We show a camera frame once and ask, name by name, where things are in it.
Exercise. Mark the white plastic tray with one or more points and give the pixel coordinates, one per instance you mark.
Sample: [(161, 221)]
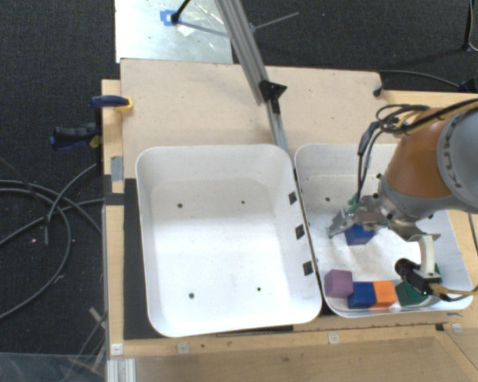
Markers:
[(223, 237), (330, 177)]

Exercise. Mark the orange cube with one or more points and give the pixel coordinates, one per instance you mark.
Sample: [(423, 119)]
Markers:
[(385, 293)]

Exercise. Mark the green cube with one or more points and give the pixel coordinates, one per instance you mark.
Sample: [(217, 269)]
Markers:
[(406, 295)]

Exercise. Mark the purple cube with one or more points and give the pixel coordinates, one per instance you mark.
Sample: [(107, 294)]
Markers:
[(338, 283)]

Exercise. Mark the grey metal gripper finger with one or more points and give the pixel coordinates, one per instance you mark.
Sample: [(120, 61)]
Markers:
[(339, 223), (369, 224)]

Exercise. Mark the thin black rod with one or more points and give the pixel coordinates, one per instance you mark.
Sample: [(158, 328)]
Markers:
[(307, 229)]

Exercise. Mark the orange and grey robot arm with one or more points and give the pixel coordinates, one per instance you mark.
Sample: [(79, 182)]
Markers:
[(430, 161)]

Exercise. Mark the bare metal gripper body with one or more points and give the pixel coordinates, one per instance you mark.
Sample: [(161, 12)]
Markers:
[(396, 219)]

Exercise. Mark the black cylinder on white bracket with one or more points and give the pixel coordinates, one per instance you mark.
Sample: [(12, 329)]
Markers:
[(412, 273)]

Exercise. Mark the pale wood board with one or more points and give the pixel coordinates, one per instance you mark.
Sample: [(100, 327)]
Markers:
[(199, 106)]

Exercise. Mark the blue cube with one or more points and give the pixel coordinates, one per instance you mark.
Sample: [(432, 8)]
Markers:
[(361, 295), (358, 237)]

